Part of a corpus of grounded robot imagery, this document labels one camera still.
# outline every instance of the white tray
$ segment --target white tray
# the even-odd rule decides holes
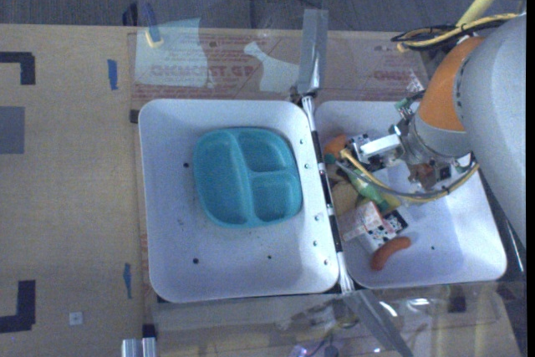
[[[290,142],[303,187],[291,219],[220,227],[197,198],[193,148],[218,128],[258,126]],[[322,293],[339,276],[313,141],[304,112],[283,101],[158,99],[139,118],[150,281],[171,302]]]
[[[314,115],[320,142],[376,131],[386,133],[400,120],[393,103],[329,101]],[[405,165],[389,170],[392,187],[408,184]],[[358,240],[343,242],[351,277],[366,288],[402,288],[492,281],[507,268],[507,257],[478,174],[440,200],[412,205],[403,232],[412,246],[394,254],[379,272]]]

